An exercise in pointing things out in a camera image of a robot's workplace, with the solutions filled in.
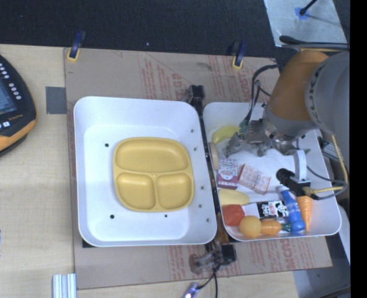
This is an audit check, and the yellow oval toy food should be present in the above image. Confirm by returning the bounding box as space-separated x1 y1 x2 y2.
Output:
217 187 251 207

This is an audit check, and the blue bottle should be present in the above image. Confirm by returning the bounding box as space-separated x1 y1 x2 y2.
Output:
277 185 306 233

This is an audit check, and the black cylinder on white bracket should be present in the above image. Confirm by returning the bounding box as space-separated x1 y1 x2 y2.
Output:
275 149 312 197

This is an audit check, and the orange carrot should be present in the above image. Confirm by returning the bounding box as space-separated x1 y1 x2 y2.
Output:
296 194 314 232

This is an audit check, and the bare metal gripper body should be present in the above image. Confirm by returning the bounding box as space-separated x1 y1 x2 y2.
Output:
239 119 297 155

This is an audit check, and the white plastic tray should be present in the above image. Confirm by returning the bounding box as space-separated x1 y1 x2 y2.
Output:
202 101 343 243
73 96 219 248

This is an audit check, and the thin black and white rod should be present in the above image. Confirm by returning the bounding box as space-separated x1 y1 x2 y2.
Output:
194 100 225 245

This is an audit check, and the black and white cow carton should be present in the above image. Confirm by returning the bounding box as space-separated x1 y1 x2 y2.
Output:
257 199 290 220

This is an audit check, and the yellow banana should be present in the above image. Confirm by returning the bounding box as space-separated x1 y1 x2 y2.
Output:
211 125 242 145

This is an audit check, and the orange and white carton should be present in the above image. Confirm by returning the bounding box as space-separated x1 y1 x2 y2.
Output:
237 163 272 196

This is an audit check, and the brown cardboard board red print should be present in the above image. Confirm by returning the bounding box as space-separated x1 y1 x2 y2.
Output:
63 47 333 290

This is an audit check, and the yellow divided plate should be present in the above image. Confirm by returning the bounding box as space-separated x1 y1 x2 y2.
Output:
112 136 195 213

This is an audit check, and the yellow-orange ball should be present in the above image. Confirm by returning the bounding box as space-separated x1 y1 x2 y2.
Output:
238 215 263 239

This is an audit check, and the red and white colourful carton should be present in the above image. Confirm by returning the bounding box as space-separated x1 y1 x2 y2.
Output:
216 156 240 190

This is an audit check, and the black block with thin wires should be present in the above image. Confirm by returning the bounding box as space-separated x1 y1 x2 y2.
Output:
183 84 206 106
188 242 237 274

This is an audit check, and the small orange fruit green stem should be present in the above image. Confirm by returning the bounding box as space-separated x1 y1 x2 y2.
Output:
260 218 292 237

